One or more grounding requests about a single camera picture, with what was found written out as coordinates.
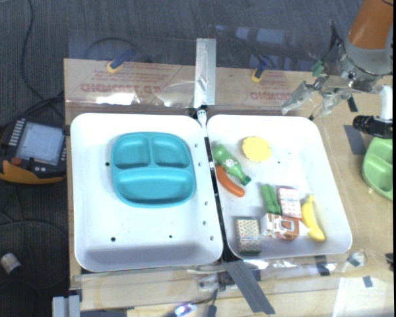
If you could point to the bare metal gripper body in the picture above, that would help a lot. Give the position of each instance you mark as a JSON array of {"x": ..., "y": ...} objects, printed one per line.
[{"x": 356, "y": 79}]

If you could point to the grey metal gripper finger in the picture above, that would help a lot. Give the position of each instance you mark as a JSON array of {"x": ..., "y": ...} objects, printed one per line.
[
  {"x": 330, "y": 103},
  {"x": 297, "y": 97}
]

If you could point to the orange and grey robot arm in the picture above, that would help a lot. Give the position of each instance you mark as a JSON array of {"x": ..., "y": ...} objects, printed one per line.
[{"x": 371, "y": 18}]

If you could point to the brown cardboard board red print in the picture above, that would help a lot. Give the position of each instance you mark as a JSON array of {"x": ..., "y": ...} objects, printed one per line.
[{"x": 336, "y": 134}]

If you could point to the yellow round biscuit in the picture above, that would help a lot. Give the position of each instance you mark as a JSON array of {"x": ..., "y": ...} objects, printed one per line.
[{"x": 256, "y": 149}]

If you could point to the white plastic tray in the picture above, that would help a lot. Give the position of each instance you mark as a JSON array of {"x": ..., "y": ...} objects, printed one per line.
[
  {"x": 293, "y": 170},
  {"x": 145, "y": 233}
]

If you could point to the green divided plate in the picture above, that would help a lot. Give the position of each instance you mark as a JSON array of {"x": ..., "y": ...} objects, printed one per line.
[{"x": 377, "y": 168}]

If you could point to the green plastic bottle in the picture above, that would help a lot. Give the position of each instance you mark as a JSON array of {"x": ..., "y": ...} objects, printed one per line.
[{"x": 229, "y": 162}]

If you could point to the green bean pods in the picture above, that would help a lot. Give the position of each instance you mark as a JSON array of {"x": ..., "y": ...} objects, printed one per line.
[{"x": 270, "y": 199}]

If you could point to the small orange white packet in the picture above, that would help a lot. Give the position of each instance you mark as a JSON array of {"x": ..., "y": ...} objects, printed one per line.
[{"x": 289, "y": 202}]

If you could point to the orange sausage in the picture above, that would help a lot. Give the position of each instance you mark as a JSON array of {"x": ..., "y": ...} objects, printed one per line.
[{"x": 229, "y": 185}]

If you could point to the yellow banana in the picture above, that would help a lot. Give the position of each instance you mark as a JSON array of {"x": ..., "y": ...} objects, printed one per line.
[{"x": 311, "y": 216}]

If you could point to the orange and white carton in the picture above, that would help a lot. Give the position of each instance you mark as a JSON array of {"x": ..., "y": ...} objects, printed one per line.
[{"x": 282, "y": 226}]

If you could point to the patterned carton with green base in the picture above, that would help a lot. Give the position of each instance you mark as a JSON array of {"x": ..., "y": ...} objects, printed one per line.
[{"x": 248, "y": 234}]

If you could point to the blue divided plate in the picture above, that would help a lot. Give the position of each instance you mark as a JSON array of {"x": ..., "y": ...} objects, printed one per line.
[{"x": 153, "y": 183}]

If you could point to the small grey metal cylinder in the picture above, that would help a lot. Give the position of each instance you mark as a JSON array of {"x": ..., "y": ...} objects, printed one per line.
[{"x": 10, "y": 263}]

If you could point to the black cylinder on white bracket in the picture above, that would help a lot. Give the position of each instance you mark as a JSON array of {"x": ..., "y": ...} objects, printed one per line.
[{"x": 373, "y": 125}]

